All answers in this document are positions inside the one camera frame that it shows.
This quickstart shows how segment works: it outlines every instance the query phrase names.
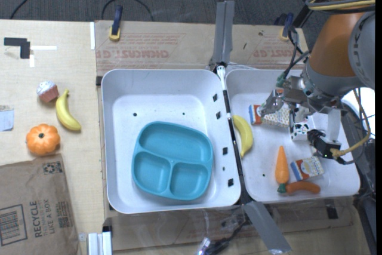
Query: toy carrot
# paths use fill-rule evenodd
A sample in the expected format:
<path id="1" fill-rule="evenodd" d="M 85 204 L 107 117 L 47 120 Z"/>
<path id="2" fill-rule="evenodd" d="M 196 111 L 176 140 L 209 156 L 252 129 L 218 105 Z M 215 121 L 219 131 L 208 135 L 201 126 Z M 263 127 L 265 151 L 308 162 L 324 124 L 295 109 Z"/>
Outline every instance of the toy carrot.
<path id="1" fill-rule="evenodd" d="M 280 193 L 287 192 L 285 189 L 285 184 L 288 183 L 289 180 L 289 168 L 287 156 L 285 155 L 283 146 L 280 146 L 279 148 L 279 154 L 276 161 L 275 177 L 276 181 L 279 183 L 277 191 Z"/>

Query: wooden table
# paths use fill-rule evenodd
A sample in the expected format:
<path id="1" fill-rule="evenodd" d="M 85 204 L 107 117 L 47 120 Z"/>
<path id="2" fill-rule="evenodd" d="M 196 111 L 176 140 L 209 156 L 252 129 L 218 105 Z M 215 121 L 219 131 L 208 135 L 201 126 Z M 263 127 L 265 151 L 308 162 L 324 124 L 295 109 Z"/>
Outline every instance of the wooden table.
<path id="1" fill-rule="evenodd" d="M 94 49 L 96 41 L 99 42 L 103 38 L 107 38 L 109 25 L 111 25 L 111 21 L 96 23 L 98 31 L 95 32 L 94 40 L 91 35 L 94 24 L 89 22 L 0 21 L 2 38 L 26 38 L 30 41 L 32 47 L 57 47 L 56 50 L 34 50 L 34 63 L 31 63 L 28 59 L 20 58 L 20 47 L 4 46 L 3 42 L 0 43 L 0 77 L 2 79 L 0 105 L 9 105 L 14 108 L 13 129 L 0 133 L 2 148 L 0 165 L 35 158 L 28 152 L 25 144 L 25 135 L 34 125 L 45 122 L 58 128 L 61 135 L 60 153 L 63 156 L 66 169 L 76 228 L 82 240 L 80 249 L 82 254 L 86 254 L 86 242 L 83 238 L 86 238 L 88 233 L 100 232 L 105 217 L 103 193 L 105 182 L 102 167 L 100 105 L 98 103 L 99 87 L 96 86 L 96 77 L 102 75 L 105 69 L 113 69 L 120 65 L 123 65 L 123 67 L 131 67 L 131 65 L 137 67 L 137 60 L 142 64 L 142 59 L 136 58 L 138 53 L 135 53 L 134 57 L 120 59 L 124 59 L 126 62 L 106 62 L 104 58 L 106 53 L 104 53 L 102 47 L 99 46 L 97 50 Z M 155 31 L 160 29 L 167 29 L 167 34 L 175 31 L 184 34 L 182 37 L 175 38 L 175 43 L 174 41 L 167 40 L 166 42 L 165 40 L 161 44 L 165 48 L 160 48 L 159 51 L 168 51 L 169 48 L 172 48 L 170 54 L 172 54 L 173 59 L 175 57 L 183 59 L 181 53 L 185 52 L 188 55 L 188 62 L 185 61 L 184 66 L 174 67 L 173 64 L 172 66 L 168 65 L 173 63 L 169 58 L 160 58 L 159 56 L 159 61 L 150 63 L 151 68 L 190 68 L 190 65 L 186 65 L 187 63 L 191 64 L 191 67 L 205 67 L 212 55 L 214 25 L 125 22 L 123 27 L 125 29 L 129 28 L 130 32 L 135 31 L 138 35 L 156 33 Z M 106 32 L 100 34 L 100 29 L 105 29 Z M 277 43 L 274 43 L 275 48 L 268 49 L 264 53 L 261 47 L 264 41 L 259 41 L 259 39 L 265 37 L 274 40 L 278 32 L 279 29 L 272 26 L 234 26 L 234 50 L 236 46 L 239 46 L 237 49 L 242 48 L 245 50 L 248 48 L 247 50 L 249 50 L 249 56 L 247 56 L 248 54 L 245 55 L 246 58 L 242 64 L 254 63 L 255 65 L 252 66 L 257 65 L 260 67 L 275 64 L 275 62 L 272 62 L 272 50 L 273 55 L 282 55 L 282 53 L 276 51 L 279 50 Z M 130 41 L 127 46 L 131 47 L 132 43 Z M 303 36 L 301 37 L 301 44 L 303 49 L 306 48 Z M 195 56 L 195 53 L 191 53 L 190 50 L 194 51 L 196 47 L 198 52 Z M 281 57 L 280 67 L 289 62 L 288 53 L 284 54 L 286 56 Z M 166 63 L 161 62 L 160 59 L 165 59 Z M 235 56 L 231 59 L 233 61 L 242 60 Z M 36 88 L 40 82 L 46 80 L 54 81 L 61 93 L 65 88 L 69 89 L 69 108 L 82 125 L 80 133 L 73 133 L 62 127 L 57 120 L 54 105 L 42 103 L 38 99 Z M 367 250 L 367 243 L 363 231 L 360 229 L 358 215 L 354 210 L 352 210 L 352 214 L 354 214 L 352 224 L 357 225 L 357 227 L 348 226 L 347 232 L 344 229 L 336 232 L 329 229 L 322 233 L 322 239 L 335 237 L 335 239 L 330 238 L 330 244 L 327 244 L 327 241 L 319 245 L 315 244 L 318 239 L 316 233 L 289 234 L 287 239 L 295 250 L 293 254 L 304 254 L 308 250 L 310 254 L 313 254 L 313 246 L 311 245 L 313 243 L 314 250 L 317 251 L 316 254 L 330 253 L 333 250 L 339 250 L 337 254 L 340 254 L 344 249 L 353 249 L 358 253 Z M 128 254 L 182 254 L 194 252 L 195 247 L 196 245 L 179 245 L 173 248 L 161 247 L 157 250 L 151 248 L 129 251 Z M 259 237 L 244 241 L 239 239 L 237 242 L 233 242 L 233 247 L 227 252 L 228 254 L 268 254 Z"/>

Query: blue plate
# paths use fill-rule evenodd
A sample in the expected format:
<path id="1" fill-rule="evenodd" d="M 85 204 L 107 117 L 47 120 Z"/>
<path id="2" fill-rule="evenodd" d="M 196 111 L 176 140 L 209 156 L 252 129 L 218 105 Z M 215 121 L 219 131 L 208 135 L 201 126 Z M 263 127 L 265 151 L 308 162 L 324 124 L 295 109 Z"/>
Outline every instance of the blue plate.
<path id="1" fill-rule="evenodd" d="M 208 187 L 213 156 L 211 141 L 202 132 L 155 121 L 138 135 L 131 172 L 143 191 L 171 199 L 193 200 Z"/>

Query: barcode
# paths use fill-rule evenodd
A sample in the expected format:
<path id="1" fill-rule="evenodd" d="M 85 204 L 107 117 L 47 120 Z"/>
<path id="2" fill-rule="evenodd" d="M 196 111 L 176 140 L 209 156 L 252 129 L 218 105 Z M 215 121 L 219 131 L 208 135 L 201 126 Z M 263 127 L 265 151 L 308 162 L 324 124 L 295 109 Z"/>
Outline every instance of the barcode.
<path id="1" fill-rule="evenodd" d="M 27 239 L 22 205 L 0 210 L 0 240 L 1 245 L 11 244 Z"/>
<path id="2" fill-rule="evenodd" d="M 0 233 L 2 239 L 20 236 L 19 219 L 16 211 L 0 215 Z"/>
<path id="3" fill-rule="evenodd" d="M 58 225 L 60 228 L 69 228 L 70 222 L 68 217 L 58 218 Z"/>

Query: yellow cable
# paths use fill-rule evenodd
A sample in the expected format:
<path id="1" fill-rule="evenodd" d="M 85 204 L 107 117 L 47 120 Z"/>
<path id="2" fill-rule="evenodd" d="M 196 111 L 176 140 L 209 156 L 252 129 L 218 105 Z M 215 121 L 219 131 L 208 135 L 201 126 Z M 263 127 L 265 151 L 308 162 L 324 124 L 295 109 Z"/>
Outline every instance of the yellow cable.
<path id="1" fill-rule="evenodd" d="M 359 101 L 359 97 L 357 95 L 357 92 L 355 90 L 353 90 L 354 92 L 354 96 L 356 97 L 356 100 L 358 102 L 358 105 L 359 105 L 359 108 L 361 110 L 361 113 L 363 115 L 363 117 L 365 118 L 365 121 L 366 121 L 366 126 L 367 126 L 367 129 L 368 129 L 368 133 L 367 135 L 362 139 L 360 140 L 359 142 L 357 142 L 355 145 L 351 146 L 350 148 L 347 148 L 346 150 L 338 150 L 338 149 L 330 149 L 330 152 L 333 154 L 334 157 L 339 157 L 339 156 L 342 156 L 342 155 L 345 155 L 346 153 L 358 148 L 360 145 L 364 144 L 365 142 L 367 142 L 367 140 L 369 139 L 370 137 L 370 134 L 371 134 L 371 130 L 370 130 L 370 125 L 369 125 L 369 121 L 368 121 L 368 118 L 366 116 L 366 113 L 361 105 L 361 101 Z"/>
<path id="2" fill-rule="evenodd" d="M 365 1 L 354 1 L 354 2 L 347 2 L 345 4 L 329 4 L 329 5 L 320 5 L 317 7 L 311 7 L 309 8 L 311 10 L 335 10 L 335 9 L 342 9 L 342 8 L 349 8 L 349 7 L 359 7 L 361 5 L 371 5 L 375 4 L 375 0 L 365 0 Z"/>

